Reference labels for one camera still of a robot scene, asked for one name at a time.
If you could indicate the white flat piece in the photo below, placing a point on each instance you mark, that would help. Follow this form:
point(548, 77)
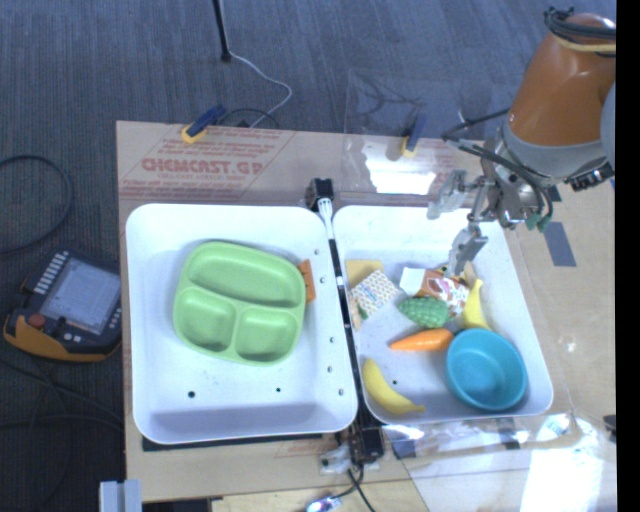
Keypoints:
point(411, 280)

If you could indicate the brown cardboard board, red print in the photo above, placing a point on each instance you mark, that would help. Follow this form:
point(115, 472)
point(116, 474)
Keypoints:
point(210, 170)

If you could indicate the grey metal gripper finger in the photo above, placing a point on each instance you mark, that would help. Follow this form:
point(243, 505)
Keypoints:
point(446, 196)
point(466, 247)

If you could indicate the yellow banana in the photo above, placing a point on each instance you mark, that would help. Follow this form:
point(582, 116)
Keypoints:
point(475, 310)
point(382, 390)

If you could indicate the yellow toy cheese slice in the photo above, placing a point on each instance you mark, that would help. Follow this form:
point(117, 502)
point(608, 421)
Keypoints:
point(359, 270)

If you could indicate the orange and white packet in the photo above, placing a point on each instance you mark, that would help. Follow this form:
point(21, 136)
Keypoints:
point(445, 290)

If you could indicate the green divided plate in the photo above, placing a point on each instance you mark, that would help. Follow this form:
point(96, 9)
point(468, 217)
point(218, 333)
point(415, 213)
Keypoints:
point(235, 300)

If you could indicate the thin black and white rod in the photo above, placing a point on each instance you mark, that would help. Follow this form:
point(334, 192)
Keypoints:
point(345, 305)

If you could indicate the blue bowl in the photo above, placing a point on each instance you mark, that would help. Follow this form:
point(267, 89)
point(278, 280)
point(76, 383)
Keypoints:
point(485, 370)

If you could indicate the green toy grapes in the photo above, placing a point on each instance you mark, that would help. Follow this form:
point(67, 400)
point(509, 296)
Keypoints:
point(425, 311)

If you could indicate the white plastic tray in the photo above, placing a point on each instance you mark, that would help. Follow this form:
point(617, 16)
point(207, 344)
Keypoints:
point(225, 400)
point(390, 235)

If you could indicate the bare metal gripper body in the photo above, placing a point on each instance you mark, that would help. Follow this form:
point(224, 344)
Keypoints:
point(515, 195)

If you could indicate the orange carrot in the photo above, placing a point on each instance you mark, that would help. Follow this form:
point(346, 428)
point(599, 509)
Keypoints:
point(425, 340)

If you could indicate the black cylinder on white bracket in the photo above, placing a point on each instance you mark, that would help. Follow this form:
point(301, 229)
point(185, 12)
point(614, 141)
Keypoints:
point(592, 177)

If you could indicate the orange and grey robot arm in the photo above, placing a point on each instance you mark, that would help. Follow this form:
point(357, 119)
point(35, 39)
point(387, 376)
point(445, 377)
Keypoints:
point(560, 90)

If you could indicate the orange flat toy slice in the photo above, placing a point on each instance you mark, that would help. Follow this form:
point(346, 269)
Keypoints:
point(309, 282)

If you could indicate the white patterned small carton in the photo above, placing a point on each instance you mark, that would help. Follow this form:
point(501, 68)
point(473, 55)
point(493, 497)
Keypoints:
point(375, 295)

